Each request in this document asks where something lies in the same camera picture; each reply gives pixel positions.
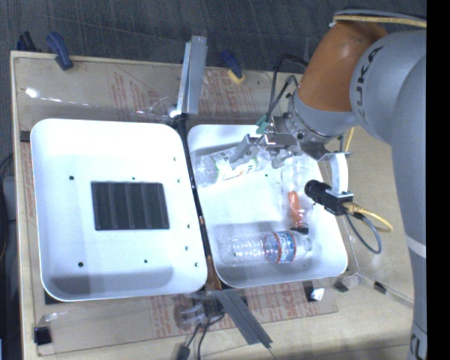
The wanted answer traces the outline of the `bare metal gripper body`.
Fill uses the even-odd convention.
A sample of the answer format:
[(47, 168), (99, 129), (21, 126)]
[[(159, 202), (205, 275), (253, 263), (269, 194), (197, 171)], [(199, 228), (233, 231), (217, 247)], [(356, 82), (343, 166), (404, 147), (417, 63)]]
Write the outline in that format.
[(264, 137), (265, 148), (274, 153), (287, 149), (316, 161), (323, 157), (323, 134), (297, 115), (265, 115)]

